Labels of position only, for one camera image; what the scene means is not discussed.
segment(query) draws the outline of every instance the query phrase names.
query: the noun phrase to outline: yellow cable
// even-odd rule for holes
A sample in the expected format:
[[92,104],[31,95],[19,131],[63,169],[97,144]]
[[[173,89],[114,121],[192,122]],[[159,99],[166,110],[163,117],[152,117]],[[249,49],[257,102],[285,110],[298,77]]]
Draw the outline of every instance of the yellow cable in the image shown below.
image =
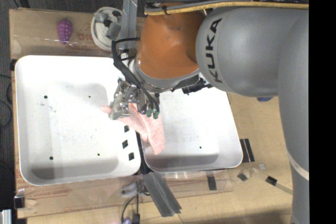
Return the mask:
[[236,2],[219,2],[219,3],[211,3],[204,4],[193,7],[186,8],[177,8],[158,11],[158,12],[150,12],[145,11],[147,15],[164,15],[164,14],[174,14],[174,13],[186,13],[186,12],[195,12],[197,10],[203,10],[208,8],[220,8],[220,7],[268,7],[268,8],[298,8],[298,9],[309,9],[309,4],[295,4],[295,3],[279,3],[279,2],[249,2],[249,1],[236,1]]

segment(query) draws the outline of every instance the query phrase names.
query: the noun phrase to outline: toy grape bunch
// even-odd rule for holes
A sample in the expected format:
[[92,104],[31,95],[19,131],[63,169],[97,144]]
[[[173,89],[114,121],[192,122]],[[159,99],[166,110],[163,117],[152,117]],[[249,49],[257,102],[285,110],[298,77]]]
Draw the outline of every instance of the toy grape bunch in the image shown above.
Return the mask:
[[57,24],[58,39],[63,45],[69,42],[72,34],[72,23],[67,20],[61,20]]

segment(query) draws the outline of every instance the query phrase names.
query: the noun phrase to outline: pink towel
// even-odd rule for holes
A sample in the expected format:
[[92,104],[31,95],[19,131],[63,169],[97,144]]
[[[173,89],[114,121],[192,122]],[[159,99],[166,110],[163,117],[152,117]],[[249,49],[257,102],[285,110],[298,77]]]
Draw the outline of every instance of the pink towel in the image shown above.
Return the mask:
[[[149,142],[154,154],[157,155],[165,148],[161,115],[159,114],[159,117],[155,120],[153,116],[149,118],[146,115],[141,115],[136,107],[136,104],[130,103],[129,111],[131,115],[119,120],[140,133],[141,139],[144,142]],[[111,113],[111,108],[107,105],[102,106],[101,110],[108,114]]]

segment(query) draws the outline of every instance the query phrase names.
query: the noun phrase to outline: white cable coil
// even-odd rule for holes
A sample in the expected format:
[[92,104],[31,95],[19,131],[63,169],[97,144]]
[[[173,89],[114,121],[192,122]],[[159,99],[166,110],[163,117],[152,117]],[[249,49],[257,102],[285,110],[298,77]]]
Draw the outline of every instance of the white cable coil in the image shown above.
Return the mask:
[[[112,23],[118,23],[118,19],[112,13],[116,11],[122,14],[122,11],[112,7],[102,7],[98,12],[103,12],[108,14],[108,19],[112,21]],[[97,22],[95,17],[93,17],[91,22],[91,34],[94,43],[102,50],[111,52],[111,44],[112,40],[106,36],[108,27],[104,25],[104,23]]]

